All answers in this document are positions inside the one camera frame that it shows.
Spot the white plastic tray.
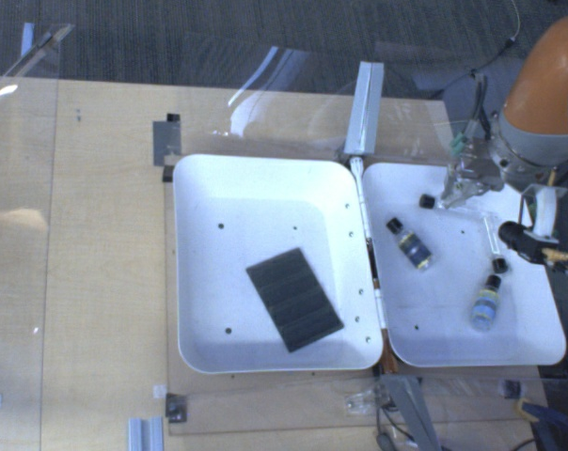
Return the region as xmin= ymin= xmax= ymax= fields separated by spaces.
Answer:
xmin=171 ymin=152 xmax=385 ymax=376
xmin=360 ymin=161 xmax=568 ymax=368

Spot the clear bottle with yellow label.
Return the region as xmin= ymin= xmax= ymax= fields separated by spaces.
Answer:
xmin=385 ymin=217 xmax=434 ymax=272

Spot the empty clear bottle black cap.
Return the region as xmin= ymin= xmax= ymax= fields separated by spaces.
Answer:
xmin=480 ymin=211 xmax=510 ymax=274
xmin=418 ymin=193 xmax=483 ymax=217

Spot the black cylinder on white bracket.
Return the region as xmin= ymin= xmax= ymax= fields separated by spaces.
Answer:
xmin=497 ymin=183 xmax=568 ymax=266

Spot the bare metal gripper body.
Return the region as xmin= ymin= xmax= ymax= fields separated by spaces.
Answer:
xmin=447 ymin=136 xmax=551 ymax=193

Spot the dark grey rectangular sheet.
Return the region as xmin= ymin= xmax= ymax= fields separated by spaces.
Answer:
xmin=245 ymin=246 xmax=346 ymax=354

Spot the clear bottle with blue label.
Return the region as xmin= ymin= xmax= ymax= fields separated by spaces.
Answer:
xmin=468 ymin=273 xmax=504 ymax=333

